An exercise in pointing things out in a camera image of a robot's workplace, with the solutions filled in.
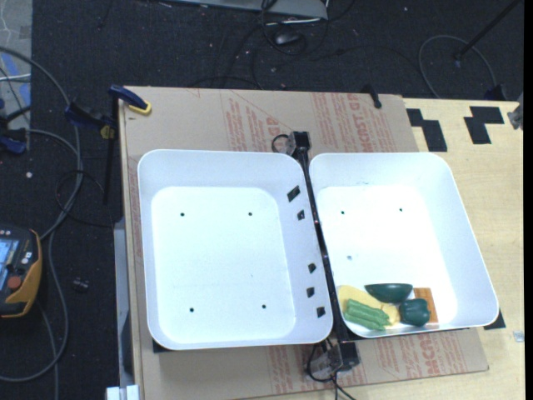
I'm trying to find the brown cardboard board red print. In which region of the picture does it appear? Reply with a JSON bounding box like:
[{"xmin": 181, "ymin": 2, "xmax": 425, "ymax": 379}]
[{"xmin": 118, "ymin": 85, "xmax": 490, "ymax": 399}]

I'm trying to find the yellow toy cheese wedge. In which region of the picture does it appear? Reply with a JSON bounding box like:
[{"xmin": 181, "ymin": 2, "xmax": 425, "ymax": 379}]
[{"xmin": 337, "ymin": 285, "xmax": 402, "ymax": 327}]

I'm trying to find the green beans bundle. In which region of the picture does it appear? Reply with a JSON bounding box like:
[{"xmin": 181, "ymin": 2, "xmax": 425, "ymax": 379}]
[{"xmin": 343, "ymin": 298, "xmax": 391, "ymax": 332}]

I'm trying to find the dark green bowl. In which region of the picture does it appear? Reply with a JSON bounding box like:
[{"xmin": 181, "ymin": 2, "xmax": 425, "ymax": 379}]
[{"xmin": 364, "ymin": 282, "xmax": 414, "ymax": 303}]

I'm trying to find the orange brown biscuit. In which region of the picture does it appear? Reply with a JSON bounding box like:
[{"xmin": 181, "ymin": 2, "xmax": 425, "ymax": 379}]
[{"xmin": 412, "ymin": 287, "xmax": 440, "ymax": 324}]

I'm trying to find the white plastic tray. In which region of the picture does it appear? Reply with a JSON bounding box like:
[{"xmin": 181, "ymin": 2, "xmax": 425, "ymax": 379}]
[
  {"xmin": 308, "ymin": 151, "xmax": 501, "ymax": 339},
  {"xmin": 137, "ymin": 148, "xmax": 335, "ymax": 352}
]

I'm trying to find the black block with thin wires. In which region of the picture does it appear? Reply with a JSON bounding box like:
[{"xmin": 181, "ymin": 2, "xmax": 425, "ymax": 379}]
[
  {"xmin": 316, "ymin": 340, "xmax": 361, "ymax": 375},
  {"xmin": 286, "ymin": 130, "xmax": 311, "ymax": 155}
]

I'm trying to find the thin black rod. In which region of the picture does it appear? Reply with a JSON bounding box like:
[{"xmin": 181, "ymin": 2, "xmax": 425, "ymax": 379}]
[{"xmin": 297, "ymin": 147, "xmax": 350, "ymax": 345}]

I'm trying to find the green bell pepper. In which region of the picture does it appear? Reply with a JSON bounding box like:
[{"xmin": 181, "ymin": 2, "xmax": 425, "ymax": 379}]
[{"xmin": 398, "ymin": 297, "xmax": 431, "ymax": 328}]

